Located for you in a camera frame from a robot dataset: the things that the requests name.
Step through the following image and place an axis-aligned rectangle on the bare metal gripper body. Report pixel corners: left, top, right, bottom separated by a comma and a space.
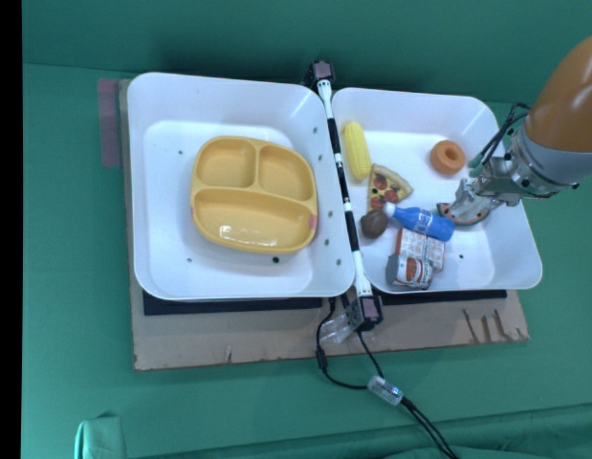
471, 155, 563, 208

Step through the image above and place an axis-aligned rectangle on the red and green watermelon slice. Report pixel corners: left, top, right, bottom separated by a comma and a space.
435, 200, 498, 227

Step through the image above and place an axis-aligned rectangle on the white plastic tray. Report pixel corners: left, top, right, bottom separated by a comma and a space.
126, 71, 357, 302
330, 86, 544, 295

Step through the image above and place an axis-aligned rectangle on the blue bottle with white cap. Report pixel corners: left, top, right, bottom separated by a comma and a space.
382, 201, 456, 243

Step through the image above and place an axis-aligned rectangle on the orange doughnut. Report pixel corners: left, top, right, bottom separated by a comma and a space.
429, 139, 468, 178

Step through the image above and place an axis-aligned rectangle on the orange and white carton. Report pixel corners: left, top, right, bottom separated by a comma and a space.
395, 227, 447, 272

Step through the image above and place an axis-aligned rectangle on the pizza slice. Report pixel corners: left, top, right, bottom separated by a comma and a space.
366, 163, 415, 215

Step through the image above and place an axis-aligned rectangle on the orange and white can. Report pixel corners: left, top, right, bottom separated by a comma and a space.
384, 252, 433, 292

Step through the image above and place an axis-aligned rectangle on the brown rounded toy food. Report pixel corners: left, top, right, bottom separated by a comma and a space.
360, 208, 390, 240

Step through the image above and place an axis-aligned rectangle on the yellow corn cob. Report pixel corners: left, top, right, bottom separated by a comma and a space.
341, 120, 373, 182

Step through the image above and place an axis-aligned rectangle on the black and white thin rod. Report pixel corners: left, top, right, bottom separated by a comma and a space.
316, 78, 376, 300

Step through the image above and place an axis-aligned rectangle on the yellow divided plate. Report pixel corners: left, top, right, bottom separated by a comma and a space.
189, 135, 320, 256

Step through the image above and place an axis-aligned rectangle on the brown cardboard board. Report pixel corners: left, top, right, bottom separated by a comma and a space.
116, 77, 532, 373

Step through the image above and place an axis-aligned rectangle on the black block with wires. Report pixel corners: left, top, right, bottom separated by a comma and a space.
308, 60, 336, 84
344, 295, 384, 332

